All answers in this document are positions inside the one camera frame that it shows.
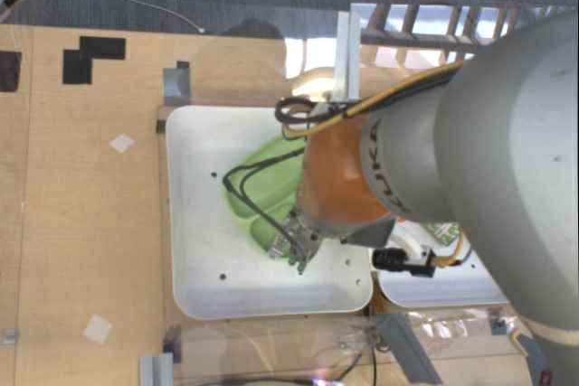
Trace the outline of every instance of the black cable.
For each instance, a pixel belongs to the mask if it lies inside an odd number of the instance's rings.
[[[451,81],[452,77],[454,76],[456,71],[445,71],[440,74],[433,75],[429,78],[419,80],[414,84],[411,84],[403,89],[398,90],[392,95],[385,97],[384,99],[376,102],[374,105],[364,109],[361,113],[369,113],[372,111],[377,111],[382,108],[386,108],[396,101],[401,99],[405,99],[407,97],[411,97],[420,92],[424,92],[429,89],[433,89],[435,87],[445,85]],[[285,125],[292,125],[292,124],[304,124],[304,123],[316,123],[322,122],[327,119],[334,117],[337,114],[343,115],[344,118],[348,117],[346,110],[357,102],[351,102],[346,104],[338,104],[337,106],[330,103],[330,106],[325,113],[318,114],[316,116],[305,116],[305,117],[295,117],[289,115],[283,111],[286,107],[290,107],[293,105],[304,105],[309,108],[314,108],[316,103],[311,101],[310,99],[305,99],[303,97],[287,97],[285,99],[281,99],[278,101],[275,107],[275,118],[281,123]]]
[[[309,129],[311,127],[311,124],[308,123],[306,125],[306,128]],[[281,125],[281,136],[283,137],[284,140],[287,140],[288,142],[295,142],[296,140],[305,140],[308,141],[308,136],[305,137],[292,137],[289,136],[288,134],[286,134],[286,129],[283,126],[283,124]]]
[[[204,383],[199,383],[197,386],[245,386],[247,384],[254,384],[256,382],[267,382],[267,381],[277,381],[277,382],[286,382],[289,384],[296,384],[298,386],[312,386],[312,380],[301,380],[297,379],[288,379],[288,378],[275,378],[271,377],[263,377],[263,378],[226,378],[224,380],[219,381],[209,381]]]
[[[298,241],[288,234],[288,232],[279,224],[275,219],[273,219],[268,213],[263,211],[257,204],[255,204],[250,197],[245,192],[245,183],[249,178],[256,175],[258,172],[262,171],[263,169],[275,165],[277,163],[281,163],[287,159],[290,159],[294,156],[299,156],[303,154],[305,148],[300,148],[298,150],[291,151],[286,153],[285,155],[275,156],[273,158],[264,159],[257,163],[253,163],[251,165],[238,165],[234,167],[231,171],[223,176],[222,182],[228,192],[233,194],[238,200],[243,202],[246,206],[251,208],[254,212],[259,214],[271,227],[273,227],[276,231],[281,233],[283,237],[289,242],[289,244],[297,251],[300,252],[301,255],[304,255],[304,250]],[[247,173],[240,181],[239,188],[240,191],[238,192],[233,187],[233,184],[230,180],[233,174],[236,174],[240,171],[250,171]]]
[[[310,99],[306,99],[304,97],[286,97],[285,99],[279,100],[278,103],[276,103],[274,115],[281,124],[291,125],[322,122],[334,117],[336,114],[344,113],[352,105],[352,103],[328,103],[328,108],[325,113],[319,113],[315,116],[302,117],[289,115],[283,112],[283,109],[293,105],[304,105],[312,110],[317,105],[317,102],[311,101]]]
[[[464,255],[464,258],[462,258],[461,260],[456,260],[453,264],[450,265],[450,267],[458,267],[458,266],[461,266],[462,264],[464,264],[467,260],[470,259],[470,255],[472,254],[472,251],[473,251],[472,246],[470,246],[469,250]]]
[[[378,364],[376,362],[376,352],[374,347],[371,347],[370,349],[372,350],[372,366],[374,368],[374,379],[372,380],[372,386],[376,386],[378,381]]]
[[[401,99],[405,99],[417,93],[448,84],[454,76],[455,72],[456,71],[447,71],[442,74],[437,74],[436,76],[431,76],[430,78],[424,80],[419,80],[414,84],[398,90],[396,93],[386,97],[385,99],[378,101],[371,107],[366,108],[364,111],[362,111],[362,113],[369,113],[372,111],[377,111],[378,109],[389,107]]]
[[[359,355],[356,356],[356,358],[354,359],[354,361],[350,364],[349,367],[347,367],[343,372],[340,373],[340,375],[336,378],[336,381],[342,381],[344,380],[344,378],[347,377],[347,375],[355,369],[355,367],[358,365],[358,362],[360,362],[360,359],[362,358],[362,355],[364,355],[364,353],[360,353]]]

